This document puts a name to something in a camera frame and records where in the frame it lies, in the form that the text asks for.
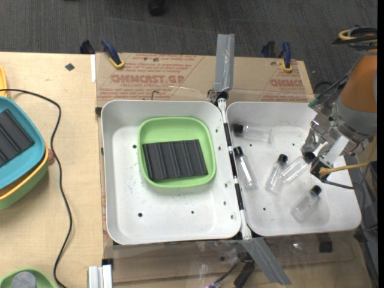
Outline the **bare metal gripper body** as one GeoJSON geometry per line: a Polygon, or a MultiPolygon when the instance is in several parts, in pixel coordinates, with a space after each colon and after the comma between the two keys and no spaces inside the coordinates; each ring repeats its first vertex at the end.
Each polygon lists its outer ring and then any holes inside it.
{"type": "Polygon", "coordinates": [[[348,139],[346,154],[360,154],[372,140],[372,113],[347,106],[323,106],[310,123],[309,151],[327,144],[331,148],[341,136],[348,139]]]}

